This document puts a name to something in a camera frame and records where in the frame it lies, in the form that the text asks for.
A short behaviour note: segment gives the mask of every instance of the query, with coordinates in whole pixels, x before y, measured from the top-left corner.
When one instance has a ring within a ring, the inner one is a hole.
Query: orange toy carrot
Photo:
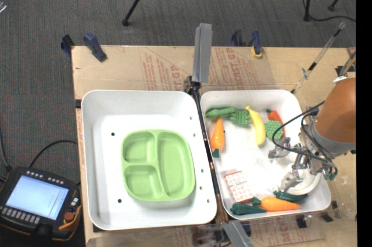
[[[269,120],[272,120],[272,121],[279,121],[280,122],[280,125],[283,125],[283,122],[278,114],[278,112],[276,110],[270,110],[270,109],[266,109],[266,112],[267,112],[267,118]],[[285,133],[284,133],[284,128],[282,128],[283,130],[283,135],[280,137],[280,138],[284,138],[285,137]]]
[[[225,144],[225,133],[223,130],[222,118],[217,119],[216,125],[213,130],[212,137],[210,138],[210,146],[214,149],[212,155],[213,157],[220,157],[220,149],[222,149]]]
[[[266,211],[287,211],[287,210],[296,210],[300,209],[301,206],[297,203],[292,203],[285,201],[283,199],[275,198],[272,196],[267,196],[263,198],[262,200],[259,200],[258,198],[253,198],[253,205],[261,205],[262,208],[264,208]]]

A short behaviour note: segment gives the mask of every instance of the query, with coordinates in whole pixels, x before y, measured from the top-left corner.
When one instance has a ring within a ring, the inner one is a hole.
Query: food package
[[[245,203],[253,199],[242,171],[226,174],[224,179],[236,203]]]

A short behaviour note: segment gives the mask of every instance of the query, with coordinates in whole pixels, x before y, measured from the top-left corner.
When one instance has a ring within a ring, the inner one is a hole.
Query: black cable
[[[3,175],[0,175],[0,181],[3,182],[3,183],[5,183],[5,181],[6,181],[6,177],[3,176]]]
[[[4,162],[6,171],[10,172],[13,168],[6,161],[6,157],[5,157],[4,149],[3,149],[3,145],[2,145],[1,129],[0,129],[0,156],[1,156],[2,161]]]
[[[302,130],[303,132],[307,135],[308,138],[310,138],[310,140],[313,142],[313,144],[316,146],[316,148],[324,155],[324,157],[328,160],[328,161],[332,161],[331,158],[328,157],[328,155],[326,154],[326,152],[324,151],[323,147],[316,141],[315,137],[312,136],[305,128],[305,124],[304,124],[304,121],[305,121],[305,118],[309,117],[310,114],[306,114],[302,117],[302,120],[301,120],[301,127],[302,127]]]
[[[282,129],[284,128],[284,126],[288,125],[290,122],[293,122],[294,120],[296,120],[297,118],[300,118],[301,116],[305,115],[305,114],[308,114],[308,113],[311,113],[312,111],[314,111],[315,109],[317,109],[319,106],[321,106],[322,104],[324,103],[324,101],[320,102],[319,104],[317,104],[316,106],[304,111],[303,113],[297,115],[296,117],[292,118],[291,120],[287,121],[286,123],[284,123],[282,126],[280,126],[278,129],[276,129],[273,133],[273,136],[271,137],[271,140],[272,142],[274,143],[275,146],[278,146],[284,150],[287,150],[287,151],[290,151],[290,152],[294,152],[294,153],[297,153],[297,154],[300,154],[300,155],[303,155],[303,156],[307,156],[309,158],[313,158],[313,159],[317,159],[317,160],[320,160],[322,162],[325,162],[326,164],[329,164],[330,166],[334,167],[334,164],[330,161],[328,161],[327,159],[324,159],[324,158],[321,158],[321,157],[318,157],[318,156],[315,156],[314,154],[310,154],[310,153],[305,153],[305,152],[302,152],[300,151],[299,149],[296,149],[296,148],[287,148],[286,146],[283,146],[283,145],[280,145],[276,142],[275,140],[275,135]]]
[[[303,7],[306,8],[306,5],[305,5],[305,0],[302,0],[302,4],[303,4]],[[332,20],[332,19],[339,19],[339,18],[343,18],[343,19],[348,19],[352,22],[355,22],[356,23],[356,20],[351,18],[351,17],[348,17],[348,16],[332,16],[332,17],[327,17],[325,19],[316,19],[314,17],[312,17],[311,15],[309,15],[309,18],[311,18],[313,21],[317,21],[317,22],[323,22],[323,21],[327,21],[327,20]]]
[[[37,154],[36,156],[34,157],[33,161],[31,161],[30,165],[28,167],[31,167],[35,161],[39,158],[39,156],[47,149],[49,149],[51,146],[55,145],[55,144],[58,144],[60,142],[71,142],[72,144],[76,144],[77,145],[77,142],[75,141],[71,141],[69,139],[59,139],[58,141],[55,141],[55,142],[52,142],[50,143],[49,145],[45,146],[44,148],[42,148]]]

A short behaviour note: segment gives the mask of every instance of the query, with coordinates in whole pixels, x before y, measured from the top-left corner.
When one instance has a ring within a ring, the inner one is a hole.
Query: yellow banana
[[[249,112],[253,126],[255,127],[256,143],[257,145],[262,145],[266,139],[266,129],[261,115],[252,110],[249,106],[246,106],[245,109]]]

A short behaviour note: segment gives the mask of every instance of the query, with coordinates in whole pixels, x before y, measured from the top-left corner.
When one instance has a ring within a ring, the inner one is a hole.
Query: green divided plate
[[[121,149],[124,186],[141,201],[186,198],[195,186],[186,139],[174,131],[142,130],[127,135]]]

